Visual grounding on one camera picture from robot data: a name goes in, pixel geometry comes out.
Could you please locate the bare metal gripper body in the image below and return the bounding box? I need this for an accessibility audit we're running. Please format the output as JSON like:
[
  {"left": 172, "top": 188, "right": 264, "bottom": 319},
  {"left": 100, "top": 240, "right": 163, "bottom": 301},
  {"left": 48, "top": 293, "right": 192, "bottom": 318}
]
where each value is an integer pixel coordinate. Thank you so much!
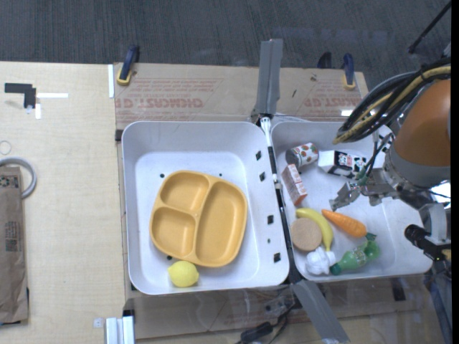
[{"left": 359, "top": 167, "right": 432, "bottom": 208}]

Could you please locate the orange carrot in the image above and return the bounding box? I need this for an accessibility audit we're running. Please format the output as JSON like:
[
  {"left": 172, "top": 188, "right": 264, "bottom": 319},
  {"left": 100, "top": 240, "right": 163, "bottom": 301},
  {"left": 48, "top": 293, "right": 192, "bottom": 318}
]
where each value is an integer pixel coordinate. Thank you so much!
[{"left": 321, "top": 209, "right": 377, "bottom": 242}]

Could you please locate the yellow banana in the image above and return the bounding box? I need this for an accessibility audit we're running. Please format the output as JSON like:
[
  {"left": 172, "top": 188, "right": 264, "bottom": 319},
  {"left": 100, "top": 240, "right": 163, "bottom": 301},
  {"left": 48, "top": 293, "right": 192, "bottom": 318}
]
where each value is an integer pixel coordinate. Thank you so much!
[{"left": 295, "top": 207, "right": 335, "bottom": 252}]

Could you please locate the black and white milk carton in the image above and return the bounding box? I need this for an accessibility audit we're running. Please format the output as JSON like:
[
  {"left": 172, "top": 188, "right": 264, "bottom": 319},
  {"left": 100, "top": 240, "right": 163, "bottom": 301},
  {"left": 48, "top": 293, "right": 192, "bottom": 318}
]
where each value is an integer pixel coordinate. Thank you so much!
[{"left": 317, "top": 149, "right": 368, "bottom": 179}]

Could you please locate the white plastic tray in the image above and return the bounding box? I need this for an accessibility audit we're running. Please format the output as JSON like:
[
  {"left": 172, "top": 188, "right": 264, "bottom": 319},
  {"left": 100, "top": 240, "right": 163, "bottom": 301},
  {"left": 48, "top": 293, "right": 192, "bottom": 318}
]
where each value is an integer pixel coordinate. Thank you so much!
[
  {"left": 269, "top": 120, "right": 435, "bottom": 284},
  {"left": 120, "top": 120, "right": 290, "bottom": 296}
]

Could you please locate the orange carton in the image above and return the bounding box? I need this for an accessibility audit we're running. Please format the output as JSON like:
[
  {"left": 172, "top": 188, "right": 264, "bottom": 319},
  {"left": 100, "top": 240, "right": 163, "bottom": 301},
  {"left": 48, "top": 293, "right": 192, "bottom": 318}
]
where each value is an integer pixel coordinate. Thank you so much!
[{"left": 280, "top": 163, "right": 309, "bottom": 207}]

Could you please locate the round tan biscuit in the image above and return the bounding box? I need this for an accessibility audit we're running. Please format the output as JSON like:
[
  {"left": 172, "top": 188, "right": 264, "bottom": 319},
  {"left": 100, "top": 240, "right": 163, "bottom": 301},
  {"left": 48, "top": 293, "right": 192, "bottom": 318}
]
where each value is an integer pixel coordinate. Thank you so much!
[{"left": 289, "top": 216, "right": 323, "bottom": 253}]

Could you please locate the white can with red print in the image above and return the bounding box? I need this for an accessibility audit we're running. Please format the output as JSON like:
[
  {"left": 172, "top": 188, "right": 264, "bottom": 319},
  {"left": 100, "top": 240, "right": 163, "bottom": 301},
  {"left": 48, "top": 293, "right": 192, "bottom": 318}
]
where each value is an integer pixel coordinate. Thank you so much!
[{"left": 285, "top": 141, "right": 320, "bottom": 169}]

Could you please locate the green bottle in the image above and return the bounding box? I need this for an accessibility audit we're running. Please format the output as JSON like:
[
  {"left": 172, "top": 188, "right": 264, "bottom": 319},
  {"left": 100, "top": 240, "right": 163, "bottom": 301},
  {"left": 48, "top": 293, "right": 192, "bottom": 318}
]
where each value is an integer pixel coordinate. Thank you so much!
[{"left": 329, "top": 239, "right": 382, "bottom": 277}]

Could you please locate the small white bottle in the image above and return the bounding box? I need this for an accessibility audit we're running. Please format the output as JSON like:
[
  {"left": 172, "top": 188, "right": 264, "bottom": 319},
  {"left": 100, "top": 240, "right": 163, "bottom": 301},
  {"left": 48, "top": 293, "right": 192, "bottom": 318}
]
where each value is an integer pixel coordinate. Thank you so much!
[{"left": 305, "top": 246, "right": 337, "bottom": 277}]

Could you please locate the thin black and white rod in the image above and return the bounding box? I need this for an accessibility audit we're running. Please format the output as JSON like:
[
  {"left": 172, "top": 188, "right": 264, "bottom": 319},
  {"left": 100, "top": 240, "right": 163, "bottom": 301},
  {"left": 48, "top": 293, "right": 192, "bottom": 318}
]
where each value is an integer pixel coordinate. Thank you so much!
[{"left": 259, "top": 116, "right": 299, "bottom": 283}]

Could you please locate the yellow divided plate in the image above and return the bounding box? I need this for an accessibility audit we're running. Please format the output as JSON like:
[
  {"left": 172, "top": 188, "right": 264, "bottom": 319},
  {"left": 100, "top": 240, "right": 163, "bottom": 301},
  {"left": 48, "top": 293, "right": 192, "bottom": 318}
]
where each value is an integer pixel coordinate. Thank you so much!
[{"left": 148, "top": 170, "right": 250, "bottom": 269}]

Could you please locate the brown cardboard board red print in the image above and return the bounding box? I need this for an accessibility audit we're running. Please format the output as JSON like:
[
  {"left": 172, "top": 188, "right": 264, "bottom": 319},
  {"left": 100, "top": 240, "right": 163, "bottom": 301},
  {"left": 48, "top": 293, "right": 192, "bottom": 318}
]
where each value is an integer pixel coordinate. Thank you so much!
[{"left": 113, "top": 62, "right": 437, "bottom": 340}]

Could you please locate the yellow lemon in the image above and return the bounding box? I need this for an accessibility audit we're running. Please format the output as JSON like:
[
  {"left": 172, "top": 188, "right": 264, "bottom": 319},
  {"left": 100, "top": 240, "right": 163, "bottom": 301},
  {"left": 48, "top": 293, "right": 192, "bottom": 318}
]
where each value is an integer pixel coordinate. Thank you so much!
[{"left": 167, "top": 260, "right": 200, "bottom": 289}]

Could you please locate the brown paper bag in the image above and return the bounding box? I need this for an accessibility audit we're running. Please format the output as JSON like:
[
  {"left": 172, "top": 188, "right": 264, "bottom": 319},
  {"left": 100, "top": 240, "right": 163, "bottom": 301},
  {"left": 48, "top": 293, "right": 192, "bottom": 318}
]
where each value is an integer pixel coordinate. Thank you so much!
[{"left": 0, "top": 166, "right": 30, "bottom": 325}]

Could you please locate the black cylinder on white bracket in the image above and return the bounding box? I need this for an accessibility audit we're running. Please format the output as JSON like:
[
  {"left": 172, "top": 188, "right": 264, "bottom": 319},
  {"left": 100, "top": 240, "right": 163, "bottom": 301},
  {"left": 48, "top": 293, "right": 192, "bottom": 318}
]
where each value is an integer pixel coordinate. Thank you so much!
[{"left": 404, "top": 203, "right": 452, "bottom": 262}]

